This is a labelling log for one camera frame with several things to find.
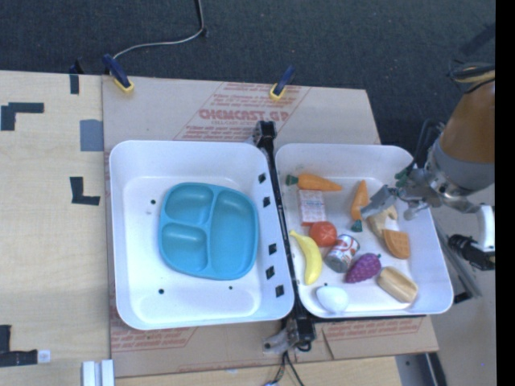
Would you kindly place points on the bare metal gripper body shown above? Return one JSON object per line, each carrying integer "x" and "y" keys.
{"x": 426, "y": 187}

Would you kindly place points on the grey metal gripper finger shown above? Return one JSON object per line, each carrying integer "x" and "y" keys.
{"x": 380, "y": 201}
{"x": 414, "y": 211}

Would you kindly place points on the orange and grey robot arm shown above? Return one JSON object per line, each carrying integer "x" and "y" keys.
{"x": 470, "y": 127}

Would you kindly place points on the orange carrot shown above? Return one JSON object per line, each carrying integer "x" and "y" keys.
{"x": 318, "y": 183}
{"x": 359, "y": 201}

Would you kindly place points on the tan biscuit piece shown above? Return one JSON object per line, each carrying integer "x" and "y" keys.
{"x": 377, "y": 223}

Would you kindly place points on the orange waffle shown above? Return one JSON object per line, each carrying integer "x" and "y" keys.
{"x": 397, "y": 244}

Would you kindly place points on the white plastic tray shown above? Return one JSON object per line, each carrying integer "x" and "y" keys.
{"x": 426, "y": 264}
{"x": 137, "y": 231}

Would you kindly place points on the red and white can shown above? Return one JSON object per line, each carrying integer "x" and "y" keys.
{"x": 342, "y": 253}

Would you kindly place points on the red tomato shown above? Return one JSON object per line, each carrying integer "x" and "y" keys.
{"x": 323, "y": 233}

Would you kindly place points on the orange and white carton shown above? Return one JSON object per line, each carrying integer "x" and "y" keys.
{"x": 311, "y": 207}

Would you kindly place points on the purple grapes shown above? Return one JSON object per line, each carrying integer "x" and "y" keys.
{"x": 363, "y": 268}

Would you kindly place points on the tan bread bun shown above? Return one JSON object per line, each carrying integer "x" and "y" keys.
{"x": 397, "y": 284}

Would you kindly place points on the yellow banana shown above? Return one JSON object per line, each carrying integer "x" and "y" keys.
{"x": 313, "y": 257}

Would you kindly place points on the thin black and white rod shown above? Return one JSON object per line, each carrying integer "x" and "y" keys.
{"x": 281, "y": 219}

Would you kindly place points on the white egg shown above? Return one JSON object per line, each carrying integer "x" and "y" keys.
{"x": 332, "y": 298}

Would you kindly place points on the blue divided plate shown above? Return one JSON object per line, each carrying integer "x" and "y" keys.
{"x": 229, "y": 231}

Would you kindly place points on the brown cardboard board red print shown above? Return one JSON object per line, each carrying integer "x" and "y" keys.
{"x": 169, "y": 111}

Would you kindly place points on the black cylinder on white bracket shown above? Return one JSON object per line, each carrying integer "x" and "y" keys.
{"x": 475, "y": 249}

